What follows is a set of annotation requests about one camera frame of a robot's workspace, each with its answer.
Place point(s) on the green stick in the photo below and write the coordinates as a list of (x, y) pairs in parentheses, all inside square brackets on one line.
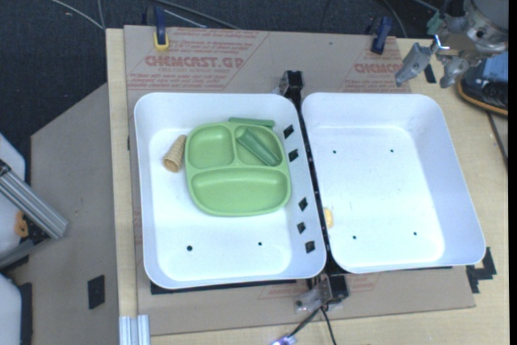
[(252, 121), (258, 147)]

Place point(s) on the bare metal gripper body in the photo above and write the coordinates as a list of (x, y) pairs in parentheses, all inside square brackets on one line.
[(476, 34)]

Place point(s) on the green divided plate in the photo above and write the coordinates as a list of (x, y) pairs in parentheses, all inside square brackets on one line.
[(238, 190)]

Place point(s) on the small yellow toy food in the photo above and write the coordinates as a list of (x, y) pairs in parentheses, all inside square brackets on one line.
[(330, 217)]

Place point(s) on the brown cardboard board, red print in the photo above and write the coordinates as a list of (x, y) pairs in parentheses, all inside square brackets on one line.
[(250, 52)]

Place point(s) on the tan waffle cone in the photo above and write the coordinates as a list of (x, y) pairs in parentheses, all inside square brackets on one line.
[(175, 155)]

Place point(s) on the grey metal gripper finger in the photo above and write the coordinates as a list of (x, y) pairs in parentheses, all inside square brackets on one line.
[(412, 64), (453, 72)]

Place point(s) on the thin black rod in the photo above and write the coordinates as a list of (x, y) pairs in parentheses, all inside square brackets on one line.
[(312, 173)]

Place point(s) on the white plastic tray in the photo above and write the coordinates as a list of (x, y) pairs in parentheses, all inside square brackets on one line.
[(226, 254), (387, 194)]

